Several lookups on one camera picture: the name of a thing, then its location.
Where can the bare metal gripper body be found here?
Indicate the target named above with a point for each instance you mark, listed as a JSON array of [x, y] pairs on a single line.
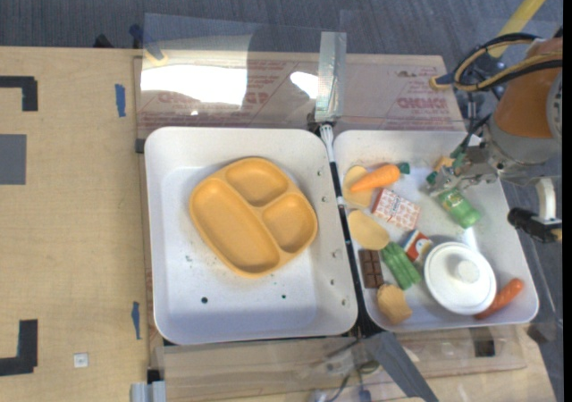
[[480, 165]]

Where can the small red and white carton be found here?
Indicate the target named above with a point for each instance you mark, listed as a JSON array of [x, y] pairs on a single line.
[[418, 246]]

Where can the tan bread piece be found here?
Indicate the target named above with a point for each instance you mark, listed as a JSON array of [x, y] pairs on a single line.
[[393, 304]]

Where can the orange and white carton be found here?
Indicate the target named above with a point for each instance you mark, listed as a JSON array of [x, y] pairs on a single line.
[[395, 209]]

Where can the white plastic tray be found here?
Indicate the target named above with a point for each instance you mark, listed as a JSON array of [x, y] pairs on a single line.
[[500, 230], [187, 293]]

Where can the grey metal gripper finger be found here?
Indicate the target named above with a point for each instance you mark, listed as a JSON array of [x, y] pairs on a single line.
[[462, 185], [437, 185]]

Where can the brown cardboard board red print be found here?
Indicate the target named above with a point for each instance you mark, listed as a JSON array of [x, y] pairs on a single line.
[[277, 83]]

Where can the orange carrot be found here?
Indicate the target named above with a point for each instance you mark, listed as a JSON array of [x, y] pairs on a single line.
[[377, 177]]

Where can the orange divided plate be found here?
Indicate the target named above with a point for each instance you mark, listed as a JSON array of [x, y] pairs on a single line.
[[237, 221]]

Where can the brown chocolate bar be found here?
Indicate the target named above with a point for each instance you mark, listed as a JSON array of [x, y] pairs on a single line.
[[372, 268]]

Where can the white bowl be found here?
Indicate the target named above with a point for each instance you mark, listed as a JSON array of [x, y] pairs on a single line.
[[447, 284]]

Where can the orange sausage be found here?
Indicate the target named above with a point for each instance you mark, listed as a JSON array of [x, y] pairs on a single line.
[[502, 297]]

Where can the thin black and white rod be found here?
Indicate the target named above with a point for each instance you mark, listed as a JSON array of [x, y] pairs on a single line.
[[339, 192]]

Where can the green bottle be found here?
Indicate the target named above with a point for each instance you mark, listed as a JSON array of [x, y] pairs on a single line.
[[460, 210]]

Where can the small tan biscuit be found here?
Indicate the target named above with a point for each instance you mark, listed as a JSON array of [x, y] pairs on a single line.
[[442, 162]]

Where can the tan potato chip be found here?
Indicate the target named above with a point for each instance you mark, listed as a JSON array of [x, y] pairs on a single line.
[[367, 230], [357, 199]]

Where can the green asparagus bunch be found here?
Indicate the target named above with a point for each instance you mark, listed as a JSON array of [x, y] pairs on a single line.
[[401, 266]]

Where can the black cylinder on white bracket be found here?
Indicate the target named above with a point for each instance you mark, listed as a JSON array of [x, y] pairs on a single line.
[[534, 219]]

